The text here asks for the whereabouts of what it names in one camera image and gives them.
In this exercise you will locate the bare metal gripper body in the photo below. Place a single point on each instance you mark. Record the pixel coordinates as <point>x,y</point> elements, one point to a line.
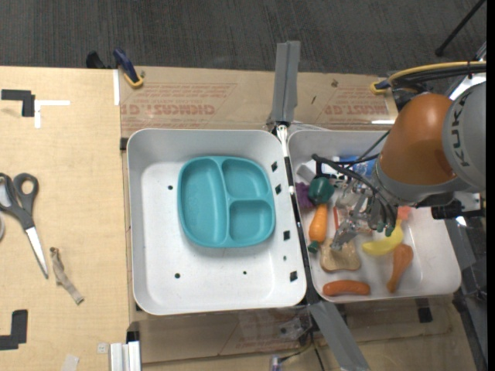
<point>365,211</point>

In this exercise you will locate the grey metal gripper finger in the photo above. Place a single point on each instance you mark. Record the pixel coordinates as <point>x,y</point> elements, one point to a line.
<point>351,233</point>
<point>337,242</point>

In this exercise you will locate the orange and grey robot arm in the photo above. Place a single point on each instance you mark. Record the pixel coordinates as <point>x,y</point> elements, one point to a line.
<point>419,145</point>

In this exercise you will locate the tan bread slice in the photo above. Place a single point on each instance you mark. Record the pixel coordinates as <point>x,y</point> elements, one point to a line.
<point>340,261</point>

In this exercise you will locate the orange carrot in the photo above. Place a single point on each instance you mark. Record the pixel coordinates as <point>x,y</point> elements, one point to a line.
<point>318,222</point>

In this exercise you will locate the yellow banana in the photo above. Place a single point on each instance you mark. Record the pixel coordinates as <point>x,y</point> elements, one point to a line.
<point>384,244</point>

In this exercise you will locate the pink toy piece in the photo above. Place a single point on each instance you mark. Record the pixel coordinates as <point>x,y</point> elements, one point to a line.
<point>404,212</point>

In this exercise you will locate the blue packet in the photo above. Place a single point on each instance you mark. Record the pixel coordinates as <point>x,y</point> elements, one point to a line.
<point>361,164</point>

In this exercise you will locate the orange sausage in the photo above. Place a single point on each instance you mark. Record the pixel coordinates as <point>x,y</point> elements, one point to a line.
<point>346,288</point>

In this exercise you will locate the green bell pepper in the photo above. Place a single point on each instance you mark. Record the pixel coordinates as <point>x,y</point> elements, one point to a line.
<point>320,190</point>

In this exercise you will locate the purple grapes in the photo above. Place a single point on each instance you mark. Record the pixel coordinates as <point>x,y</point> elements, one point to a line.
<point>303,197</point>

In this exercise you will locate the orange chicken drumstick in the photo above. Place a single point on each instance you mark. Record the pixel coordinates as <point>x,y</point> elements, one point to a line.
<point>400,263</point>

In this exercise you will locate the white plastic tray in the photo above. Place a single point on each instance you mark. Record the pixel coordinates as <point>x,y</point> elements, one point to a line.
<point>162,284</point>
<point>429,269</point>

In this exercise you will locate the teal divided plate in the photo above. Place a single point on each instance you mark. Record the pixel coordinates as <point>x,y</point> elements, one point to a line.
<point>205,203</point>

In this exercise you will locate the brown cardboard board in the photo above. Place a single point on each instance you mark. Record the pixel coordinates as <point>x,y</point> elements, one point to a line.
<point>174,103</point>

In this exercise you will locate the grey crumpled tape strip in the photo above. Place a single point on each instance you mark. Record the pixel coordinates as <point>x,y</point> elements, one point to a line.
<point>62,274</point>

